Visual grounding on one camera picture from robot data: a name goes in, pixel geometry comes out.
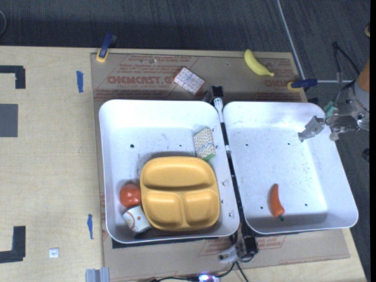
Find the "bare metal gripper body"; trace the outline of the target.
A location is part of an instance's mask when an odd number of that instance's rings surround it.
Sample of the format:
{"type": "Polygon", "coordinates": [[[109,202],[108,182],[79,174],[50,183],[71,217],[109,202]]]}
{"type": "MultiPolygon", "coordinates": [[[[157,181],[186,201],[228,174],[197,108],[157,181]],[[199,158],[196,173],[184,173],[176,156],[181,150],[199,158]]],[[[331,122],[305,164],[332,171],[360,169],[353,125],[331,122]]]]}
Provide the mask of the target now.
{"type": "Polygon", "coordinates": [[[352,113],[332,113],[325,123],[333,133],[350,133],[370,129],[370,114],[366,111],[352,113]]]}

